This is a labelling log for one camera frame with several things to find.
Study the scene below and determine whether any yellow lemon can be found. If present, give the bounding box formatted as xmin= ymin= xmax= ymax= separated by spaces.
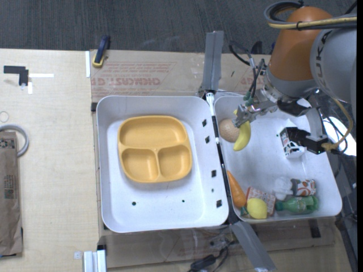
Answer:
xmin=246 ymin=197 xmax=269 ymax=220

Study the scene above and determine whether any yellow banana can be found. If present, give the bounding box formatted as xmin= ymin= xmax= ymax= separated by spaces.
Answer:
xmin=233 ymin=109 xmax=252 ymax=152

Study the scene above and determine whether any white crumpled lump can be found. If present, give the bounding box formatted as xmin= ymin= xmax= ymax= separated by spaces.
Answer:
xmin=273 ymin=176 xmax=294 ymax=201

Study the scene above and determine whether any orange and white can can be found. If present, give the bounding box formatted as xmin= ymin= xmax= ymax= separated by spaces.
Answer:
xmin=290 ymin=178 xmax=317 ymax=197

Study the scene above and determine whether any black cylinder on white bracket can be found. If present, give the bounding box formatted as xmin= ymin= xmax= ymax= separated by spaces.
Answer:
xmin=288 ymin=108 xmax=328 ymax=155

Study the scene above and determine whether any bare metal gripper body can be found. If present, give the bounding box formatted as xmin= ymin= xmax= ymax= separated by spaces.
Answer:
xmin=243 ymin=87 xmax=285 ymax=119

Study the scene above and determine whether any tan round bread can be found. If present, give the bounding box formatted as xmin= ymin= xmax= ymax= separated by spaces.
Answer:
xmin=218 ymin=118 xmax=241 ymax=143

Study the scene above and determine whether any brown cardboard board red print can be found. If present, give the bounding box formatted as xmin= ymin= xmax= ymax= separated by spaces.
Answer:
xmin=90 ymin=49 xmax=344 ymax=269

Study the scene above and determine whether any white plastic tray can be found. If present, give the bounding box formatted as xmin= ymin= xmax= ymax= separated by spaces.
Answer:
xmin=95 ymin=95 xmax=230 ymax=234
xmin=213 ymin=95 xmax=343 ymax=224

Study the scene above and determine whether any white and black carton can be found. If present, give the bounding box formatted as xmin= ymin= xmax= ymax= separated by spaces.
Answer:
xmin=279 ymin=119 xmax=306 ymax=159

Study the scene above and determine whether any brown paper bag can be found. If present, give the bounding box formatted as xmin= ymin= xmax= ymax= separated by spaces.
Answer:
xmin=0 ymin=131 xmax=24 ymax=257

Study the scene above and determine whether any orange and white packet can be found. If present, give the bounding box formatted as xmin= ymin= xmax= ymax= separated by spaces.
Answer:
xmin=245 ymin=186 xmax=277 ymax=216

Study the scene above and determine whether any orange carrot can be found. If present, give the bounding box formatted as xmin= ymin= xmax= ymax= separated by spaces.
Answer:
xmin=226 ymin=170 xmax=250 ymax=218

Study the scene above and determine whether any green plastic bottle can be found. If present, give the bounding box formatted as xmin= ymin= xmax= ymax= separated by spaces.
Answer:
xmin=275 ymin=195 xmax=319 ymax=216

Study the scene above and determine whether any yellow divided plate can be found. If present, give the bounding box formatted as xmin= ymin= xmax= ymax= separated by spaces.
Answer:
xmin=117 ymin=114 xmax=193 ymax=184

